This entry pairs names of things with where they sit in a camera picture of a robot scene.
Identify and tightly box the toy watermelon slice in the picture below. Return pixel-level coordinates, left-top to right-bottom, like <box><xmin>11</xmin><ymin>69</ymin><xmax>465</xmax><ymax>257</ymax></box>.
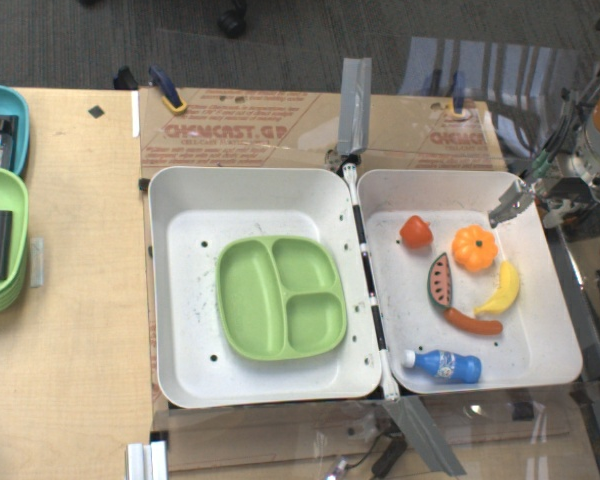
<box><xmin>426</xmin><ymin>252</ymin><xmax>455</xmax><ymax>311</ymax></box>

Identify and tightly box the blue plastic bottle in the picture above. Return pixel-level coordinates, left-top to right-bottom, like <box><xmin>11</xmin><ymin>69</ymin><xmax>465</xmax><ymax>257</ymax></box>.
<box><xmin>401</xmin><ymin>348</ymin><xmax>483</xmax><ymax>385</ymax></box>

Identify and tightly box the white plastic tray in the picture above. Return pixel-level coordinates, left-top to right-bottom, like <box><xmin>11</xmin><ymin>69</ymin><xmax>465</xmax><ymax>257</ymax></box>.
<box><xmin>355</xmin><ymin>168</ymin><xmax>585</xmax><ymax>396</ymax></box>
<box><xmin>147</xmin><ymin>165</ymin><xmax>384</xmax><ymax>410</ymax></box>

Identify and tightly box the green divided plate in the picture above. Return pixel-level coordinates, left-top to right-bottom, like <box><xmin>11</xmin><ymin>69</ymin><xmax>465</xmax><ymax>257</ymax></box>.
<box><xmin>215</xmin><ymin>235</ymin><xmax>349</xmax><ymax>363</ymax></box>

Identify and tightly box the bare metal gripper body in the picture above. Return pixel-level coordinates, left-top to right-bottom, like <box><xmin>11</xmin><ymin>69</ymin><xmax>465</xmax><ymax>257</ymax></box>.
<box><xmin>531</xmin><ymin>156</ymin><xmax>600</xmax><ymax>206</ymax></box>

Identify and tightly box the yellow banana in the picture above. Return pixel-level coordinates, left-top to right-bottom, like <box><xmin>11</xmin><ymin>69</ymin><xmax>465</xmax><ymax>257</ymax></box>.
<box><xmin>473</xmin><ymin>259</ymin><xmax>522</xmax><ymax>318</ymax></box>

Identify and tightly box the black block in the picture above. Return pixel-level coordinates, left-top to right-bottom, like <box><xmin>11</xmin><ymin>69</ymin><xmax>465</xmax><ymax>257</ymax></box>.
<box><xmin>371</xmin><ymin>435</ymin><xmax>410</xmax><ymax>480</ymax></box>

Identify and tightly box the brown cardboard board red print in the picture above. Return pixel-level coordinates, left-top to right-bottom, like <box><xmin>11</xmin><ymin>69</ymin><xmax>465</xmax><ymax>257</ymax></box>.
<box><xmin>138</xmin><ymin>86</ymin><xmax>581</xmax><ymax>472</ymax></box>

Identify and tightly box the brown toy sausage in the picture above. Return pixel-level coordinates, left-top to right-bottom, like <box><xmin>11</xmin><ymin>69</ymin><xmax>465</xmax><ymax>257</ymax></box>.
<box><xmin>442</xmin><ymin>307</ymin><xmax>505</xmax><ymax>337</ymax></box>

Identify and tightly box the orange toy pumpkin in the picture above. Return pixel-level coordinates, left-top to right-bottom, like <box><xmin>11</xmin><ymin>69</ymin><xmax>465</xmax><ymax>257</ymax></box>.
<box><xmin>450</xmin><ymin>224</ymin><xmax>500</xmax><ymax>274</ymax></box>

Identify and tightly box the red toy pepper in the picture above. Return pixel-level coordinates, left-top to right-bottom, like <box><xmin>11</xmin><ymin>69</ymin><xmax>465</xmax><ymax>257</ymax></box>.
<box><xmin>398</xmin><ymin>214</ymin><xmax>435</xmax><ymax>250</ymax></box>

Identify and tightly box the thin black and white rod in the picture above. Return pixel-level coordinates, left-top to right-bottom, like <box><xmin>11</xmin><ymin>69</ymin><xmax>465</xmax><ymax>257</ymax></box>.
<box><xmin>340</xmin><ymin>163</ymin><xmax>401</xmax><ymax>402</ymax></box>

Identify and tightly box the stack of green divided plates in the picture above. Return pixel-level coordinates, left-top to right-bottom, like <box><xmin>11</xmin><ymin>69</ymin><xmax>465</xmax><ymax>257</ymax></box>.
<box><xmin>0</xmin><ymin>163</ymin><xmax>31</xmax><ymax>317</ymax></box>

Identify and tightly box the blue divided plate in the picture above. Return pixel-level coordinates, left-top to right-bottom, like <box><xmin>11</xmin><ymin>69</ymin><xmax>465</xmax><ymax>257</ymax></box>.
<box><xmin>0</xmin><ymin>82</ymin><xmax>32</xmax><ymax>177</ymax></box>

